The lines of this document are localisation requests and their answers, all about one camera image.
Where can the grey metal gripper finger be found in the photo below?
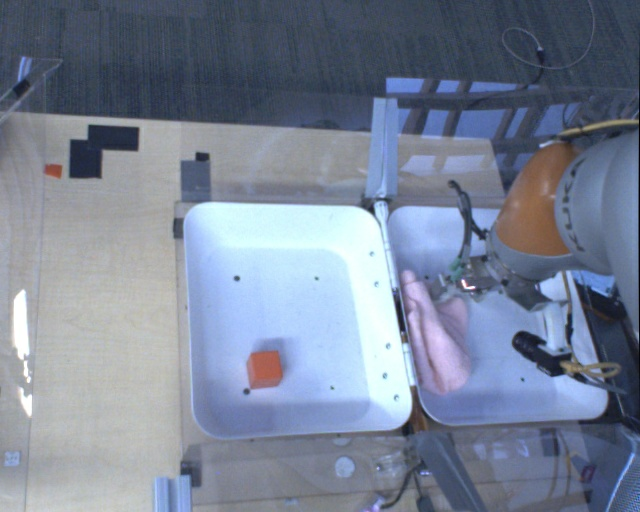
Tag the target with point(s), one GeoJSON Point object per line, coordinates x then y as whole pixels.
{"type": "Point", "coordinates": [441, 287]}
{"type": "Point", "coordinates": [462, 296]}

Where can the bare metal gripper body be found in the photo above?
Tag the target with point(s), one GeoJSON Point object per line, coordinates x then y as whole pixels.
{"type": "Point", "coordinates": [482, 277]}

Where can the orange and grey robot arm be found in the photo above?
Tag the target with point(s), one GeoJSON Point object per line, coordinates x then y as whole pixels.
{"type": "Point", "coordinates": [590, 200]}

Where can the white plastic tray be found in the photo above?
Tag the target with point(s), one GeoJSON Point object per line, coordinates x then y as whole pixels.
{"type": "Point", "coordinates": [505, 360]}
{"type": "Point", "coordinates": [300, 320]}

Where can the orange cube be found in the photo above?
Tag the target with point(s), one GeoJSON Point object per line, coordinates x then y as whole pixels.
{"type": "Point", "coordinates": [264, 369]}

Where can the black cylinder on white bracket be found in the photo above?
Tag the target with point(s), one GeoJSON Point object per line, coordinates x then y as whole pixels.
{"type": "Point", "coordinates": [547, 345]}

